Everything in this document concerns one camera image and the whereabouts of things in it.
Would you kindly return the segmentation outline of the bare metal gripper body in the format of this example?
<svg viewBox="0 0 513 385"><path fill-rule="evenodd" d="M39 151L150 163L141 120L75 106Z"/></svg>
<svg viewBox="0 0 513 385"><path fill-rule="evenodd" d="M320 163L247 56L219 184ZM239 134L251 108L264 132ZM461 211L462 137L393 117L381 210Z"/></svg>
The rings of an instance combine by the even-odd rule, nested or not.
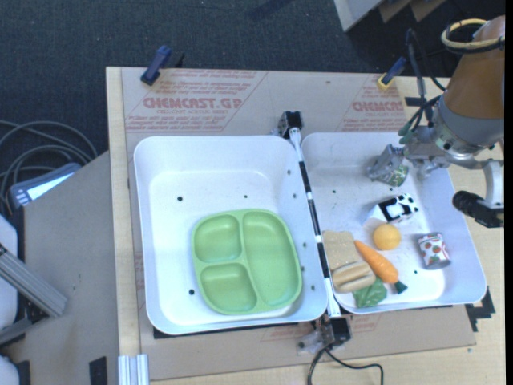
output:
<svg viewBox="0 0 513 385"><path fill-rule="evenodd" d="M402 128L403 155L416 164L431 161L438 167L455 164L480 169L484 162L475 157L497 142L496 124L431 124Z"/></svg>

